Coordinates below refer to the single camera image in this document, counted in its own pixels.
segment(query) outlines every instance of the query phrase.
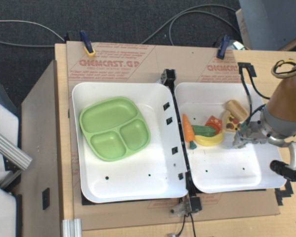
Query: green plate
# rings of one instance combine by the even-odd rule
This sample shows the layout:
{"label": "green plate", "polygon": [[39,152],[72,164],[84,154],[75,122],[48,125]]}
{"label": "green plate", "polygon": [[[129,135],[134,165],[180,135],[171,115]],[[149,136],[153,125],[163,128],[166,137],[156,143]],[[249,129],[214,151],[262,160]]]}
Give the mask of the green plate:
{"label": "green plate", "polygon": [[115,97],[85,108],[80,127],[93,152],[107,161],[123,159],[150,140],[147,123],[128,98]]}

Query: carrot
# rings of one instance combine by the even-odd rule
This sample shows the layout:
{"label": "carrot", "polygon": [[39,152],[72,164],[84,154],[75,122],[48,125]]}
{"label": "carrot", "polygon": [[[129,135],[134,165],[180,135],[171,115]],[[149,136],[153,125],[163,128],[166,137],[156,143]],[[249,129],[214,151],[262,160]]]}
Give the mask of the carrot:
{"label": "carrot", "polygon": [[183,133],[184,133],[185,140],[189,142],[189,148],[195,149],[196,144],[193,142],[193,140],[195,139],[195,133],[193,131],[191,123],[187,119],[186,114],[183,114],[182,125],[183,125]]}

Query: robotic hand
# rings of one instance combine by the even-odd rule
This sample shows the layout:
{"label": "robotic hand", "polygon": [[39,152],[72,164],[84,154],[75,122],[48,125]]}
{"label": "robotic hand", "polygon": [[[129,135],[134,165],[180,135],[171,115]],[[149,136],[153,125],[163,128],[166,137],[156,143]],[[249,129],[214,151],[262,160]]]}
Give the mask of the robotic hand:
{"label": "robotic hand", "polygon": [[[293,65],[288,72],[277,73],[283,64]],[[259,107],[251,116],[260,111],[258,121],[250,121],[251,116],[238,130],[233,146],[243,148],[247,143],[270,143],[278,147],[288,147],[291,162],[286,164],[274,160],[270,168],[284,178],[296,181],[296,142],[285,142],[285,139],[296,135],[296,62],[293,60],[279,61],[272,69],[272,74],[282,81],[277,86],[269,102]]]}

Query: brown cylinder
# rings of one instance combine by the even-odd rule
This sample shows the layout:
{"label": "brown cylinder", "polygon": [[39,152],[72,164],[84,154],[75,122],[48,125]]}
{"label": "brown cylinder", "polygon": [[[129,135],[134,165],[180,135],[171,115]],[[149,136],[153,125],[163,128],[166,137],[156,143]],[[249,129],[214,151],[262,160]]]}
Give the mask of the brown cylinder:
{"label": "brown cylinder", "polygon": [[267,109],[279,119],[296,121],[296,75],[282,79],[267,103]]}

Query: yellow banana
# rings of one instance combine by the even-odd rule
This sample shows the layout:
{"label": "yellow banana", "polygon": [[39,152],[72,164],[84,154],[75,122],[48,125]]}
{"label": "yellow banana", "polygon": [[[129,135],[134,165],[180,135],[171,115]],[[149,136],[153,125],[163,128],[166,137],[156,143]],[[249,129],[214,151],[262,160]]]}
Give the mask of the yellow banana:
{"label": "yellow banana", "polygon": [[225,130],[223,129],[219,134],[217,134],[213,137],[196,135],[195,141],[202,146],[214,146],[214,145],[217,145],[220,142],[222,142],[224,133],[225,133]]}

